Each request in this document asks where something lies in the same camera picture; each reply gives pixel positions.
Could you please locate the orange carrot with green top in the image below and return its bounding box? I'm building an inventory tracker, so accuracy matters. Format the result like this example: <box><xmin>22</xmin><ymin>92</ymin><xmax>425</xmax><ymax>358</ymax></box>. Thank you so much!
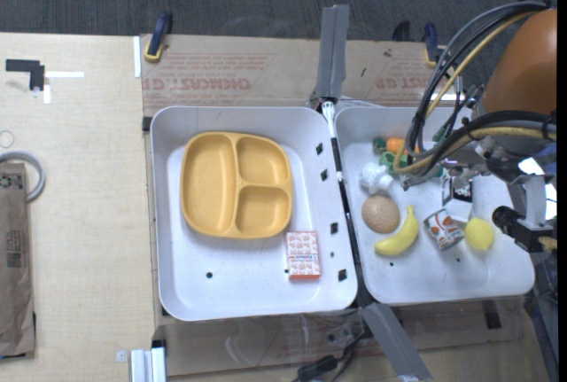
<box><xmin>371</xmin><ymin>136</ymin><xmax>420</xmax><ymax>156</ymax></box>

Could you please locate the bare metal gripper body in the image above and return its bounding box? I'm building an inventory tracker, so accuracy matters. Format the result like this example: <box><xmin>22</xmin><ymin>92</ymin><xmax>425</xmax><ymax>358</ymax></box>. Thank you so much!
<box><xmin>439</xmin><ymin>135</ymin><xmax>523</xmax><ymax>186</ymax></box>

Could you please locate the white plastic tray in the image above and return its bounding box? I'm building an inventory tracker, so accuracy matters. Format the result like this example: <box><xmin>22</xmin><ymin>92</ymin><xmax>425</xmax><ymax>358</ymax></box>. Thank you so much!
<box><xmin>149</xmin><ymin>105</ymin><xmax>360</xmax><ymax>323</ymax></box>
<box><xmin>333</xmin><ymin>105</ymin><xmax>537</xmax><ymax>307</ymax></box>

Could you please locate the black and white carton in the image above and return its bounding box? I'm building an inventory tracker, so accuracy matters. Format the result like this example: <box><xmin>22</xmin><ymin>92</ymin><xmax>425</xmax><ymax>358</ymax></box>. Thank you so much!
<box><xmin>441</xmin><ymin>175</ymin><xmax>475</xmax><ymax>222</ymax></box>

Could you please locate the white can with orange print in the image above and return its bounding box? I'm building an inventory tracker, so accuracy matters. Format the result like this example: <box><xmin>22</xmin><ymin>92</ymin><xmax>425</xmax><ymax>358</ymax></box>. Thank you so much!
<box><xmin>423</xmin><ymin>207</ymin><xmax>466</xmax><ymax>253</ymax></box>

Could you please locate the green toy vegetable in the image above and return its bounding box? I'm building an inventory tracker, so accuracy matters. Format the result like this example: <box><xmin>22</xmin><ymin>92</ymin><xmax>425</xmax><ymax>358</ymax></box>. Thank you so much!
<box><xmin>379</xmin><ymin>150</ymin><xmax>409</xmax><ymax>175</ymax></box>

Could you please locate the orange and white carton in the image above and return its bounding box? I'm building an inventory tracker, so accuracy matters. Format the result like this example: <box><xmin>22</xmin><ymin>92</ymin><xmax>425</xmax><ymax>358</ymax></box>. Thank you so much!
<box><xmin>284</xmin><ymin>230</ymin><xmax>322</xmax><ymax>282</ymax></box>

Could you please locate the white toy cauliflower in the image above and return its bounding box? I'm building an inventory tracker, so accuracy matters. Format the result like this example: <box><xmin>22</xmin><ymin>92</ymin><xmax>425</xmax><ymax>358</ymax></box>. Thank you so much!
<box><xmin>358</xmin><ymin>161</ymin><xmax>395</xmax><ymax>196</ymax></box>

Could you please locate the yellow divided plate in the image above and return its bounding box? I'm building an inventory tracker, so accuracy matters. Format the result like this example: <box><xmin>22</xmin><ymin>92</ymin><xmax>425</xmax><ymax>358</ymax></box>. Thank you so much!
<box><xmin>179</xmin><ymin>130</ymin><xmax>295</xmax><ymax>240</ymax></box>

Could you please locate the yellow lemon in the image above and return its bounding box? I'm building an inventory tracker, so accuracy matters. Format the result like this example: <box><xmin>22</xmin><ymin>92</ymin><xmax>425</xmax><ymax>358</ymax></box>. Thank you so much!
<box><xmin>463</xmin><ymin>216</ymin><xmax>496</xmax><ymax>253</ymax></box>

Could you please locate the black cylinder on white bracket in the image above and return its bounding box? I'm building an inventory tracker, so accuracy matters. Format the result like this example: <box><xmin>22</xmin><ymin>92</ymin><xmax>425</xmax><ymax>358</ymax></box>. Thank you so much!
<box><xmin>491</xmin><ymin>157</ymin><xmax>558</xmax><ymax>253</ymax></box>

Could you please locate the yellow banana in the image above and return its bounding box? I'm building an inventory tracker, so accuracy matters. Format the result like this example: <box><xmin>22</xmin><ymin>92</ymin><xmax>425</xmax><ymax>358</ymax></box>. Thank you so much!
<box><xmin>374</xmin><ymin>205</ymin><xmax>421</xmax><ymax>258</ymax></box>

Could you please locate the brown cardboard board red print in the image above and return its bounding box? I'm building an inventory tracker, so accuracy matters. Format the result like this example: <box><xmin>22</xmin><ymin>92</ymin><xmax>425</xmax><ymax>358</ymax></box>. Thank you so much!
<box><xmin>139</xmin><ymin>33</ymin><xmax>535</xmax><ymax>378</ymax></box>

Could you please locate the brown paper bag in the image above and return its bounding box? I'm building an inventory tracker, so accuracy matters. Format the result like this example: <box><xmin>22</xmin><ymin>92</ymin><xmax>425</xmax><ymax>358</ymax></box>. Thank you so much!
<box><xmin>0</xmin><ymin>162</ymin><xmax>37</xmax><ymax>357</ymax></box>

